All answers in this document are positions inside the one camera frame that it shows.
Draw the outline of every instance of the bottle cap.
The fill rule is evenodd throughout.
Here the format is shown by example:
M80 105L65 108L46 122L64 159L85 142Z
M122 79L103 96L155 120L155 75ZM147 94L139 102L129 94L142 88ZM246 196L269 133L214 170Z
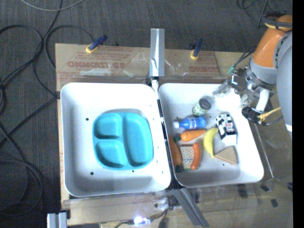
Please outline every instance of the bottle cap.
M209 110L211 108L211 102L206 98L201 98L199 100L199 105L202 109Z
M173 127L174 127L174 128L179 128L179 127L180 127L179 122L178 122L178 121L174 121L174 122L173 122Z

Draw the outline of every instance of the banana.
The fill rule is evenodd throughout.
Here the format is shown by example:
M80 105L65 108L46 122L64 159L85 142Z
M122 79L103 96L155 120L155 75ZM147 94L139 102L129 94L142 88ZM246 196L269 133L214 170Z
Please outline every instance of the banana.
M203 139L203 146L205 150L211 155L211 158L214 158L213 154L213 138L218 133L219 129L217 127L210 128L206 133Z

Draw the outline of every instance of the blue divided plate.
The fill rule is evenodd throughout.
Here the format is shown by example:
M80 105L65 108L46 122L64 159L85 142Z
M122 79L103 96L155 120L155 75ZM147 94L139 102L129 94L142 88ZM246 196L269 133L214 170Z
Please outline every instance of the blue divided plate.
M142 168L153 158L149 123L135 113L105 113L97 117L93 144L97 161L111 170Z

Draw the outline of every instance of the orange carrot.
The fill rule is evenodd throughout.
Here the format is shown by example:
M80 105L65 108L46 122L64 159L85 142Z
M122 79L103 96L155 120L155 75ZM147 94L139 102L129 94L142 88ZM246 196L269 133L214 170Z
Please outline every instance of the orange carrot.
M201 160L201 150L200 150L200 145L199 143L195 142L193 145L193 151L194 151L194 157L193 161L191 163L191 170L195 171L199 165L200 165L200 160Z
M174 168L181 164L181 152L171 136L169 137L169 147Z
M205 132L206 132L205 129L187 130L184 131L180 136L181 136L181 140L183 140L184 142L188 142L201 136Z

